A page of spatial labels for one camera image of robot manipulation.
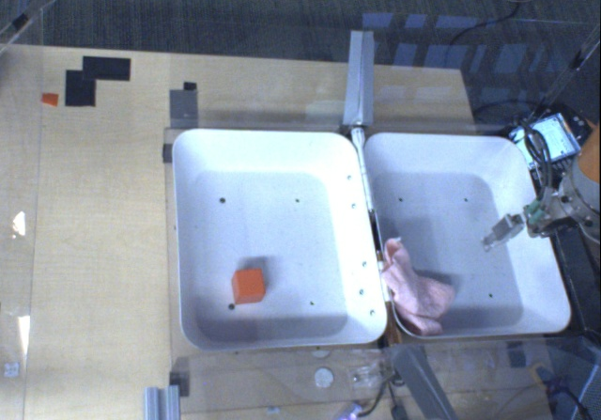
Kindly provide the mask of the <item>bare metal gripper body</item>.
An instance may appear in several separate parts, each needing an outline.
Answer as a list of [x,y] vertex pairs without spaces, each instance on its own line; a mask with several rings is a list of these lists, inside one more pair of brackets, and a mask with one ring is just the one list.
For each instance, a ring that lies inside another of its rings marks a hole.
[[551,194],[525,207],[525,223],[531,237],[578,228],[586,238],[600,237],[600,213],[575,194]]

